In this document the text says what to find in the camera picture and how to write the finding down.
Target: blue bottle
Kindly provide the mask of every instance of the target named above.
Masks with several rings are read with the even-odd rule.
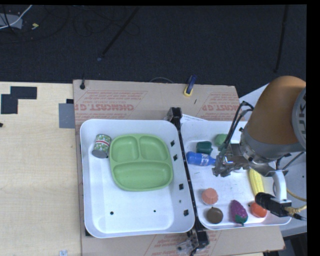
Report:
[[[216,159],[205,153],[194,153],[189,151],[186,153],[186,161],[188,164],[197,166],[210,166],[216,163]]]

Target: red tomato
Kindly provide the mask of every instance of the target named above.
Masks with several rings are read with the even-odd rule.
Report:
[[[252,215],[258,217],[258,218],[264,218],[267,215],[268,210],[257,204],[256,202],[253,202],[250,205],[250,211]]]

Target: white tray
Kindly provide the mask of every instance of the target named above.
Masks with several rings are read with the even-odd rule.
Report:
[[[173,165],[173,179],[168,186],[151,191],[125,191],[114,182],[108,158],[92,155],[97,134],[114,139],[133,133],[155,135],[166,143]],[[80,141],[84,223],[92,236],[110,238],[184,233],[193,227],[195,214],[178,130],[172,123],[164,120],[90,119],[80,128]]]
[[[231,121],[187,121],[181,126],[181,135],[183,138],[184,151],[196,152],[198,142],[210,141],[212,143],[211,157],[216,158],[219,151],[214,145],[214,140],[218,134],[227,134],[229,132]],[[239,122],[235,132],[231,138],[231,143],[239,143],[240,135],[239,128],[244,128],[246,121]],[[266,217],[258,218],[250,213],[249,203],[255,200],[251,189],[248,171],[242,168],[238,171],[232,171],[226,177],[217,177],[213,175],[212,168],[214,166],[197,166],[188,164],[190,179],[195,197],[196,208],[199,221],[210,230],[223,230],[232,228],[245,228],[266,225],[285,225],[290,217],[277,217],[270,212]],[[263,177],[263,186],[266,193],[274,194],[272,190],[272,177]],[[213,188],[218,193],[218,201],[214,207],[219,208],[223,213],[222,222],[218,224],[210,223],[206,218],[207,211],[211,206],[203,203],[201,199],[202,192],[207,188]],[[239,201],[248,213],[248,220],[242,227],[241,224],[234,223],[230,218],[230,203],[231,200]]]

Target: black floor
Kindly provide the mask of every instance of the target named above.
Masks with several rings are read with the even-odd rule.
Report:
[[[278,76],[306,80],[307,5],[288,5],[283,23],[285,7],[139,6],[122,31],[135,6],[33,5],[20,28],[0,29],[0,81],[186,83],[195,74],[196,84],[236,86],[242,97]]]

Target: cardboard box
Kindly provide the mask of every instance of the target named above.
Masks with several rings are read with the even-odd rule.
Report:
[[[195,84],[190,97],[186,84],[98,81],[73,81],[77,171],[83,256],[157,256],[177,254],[177,244],[186,233],[138,235],[99,239],[86,235],[80,153],[81,124],[89,119],[163,120],[171,107],[205,120],[231,121],[239,106],[234,86]],[[208,230],[210,244],[199,256],[225,256],[278,251],[285,244],[278,226]]]

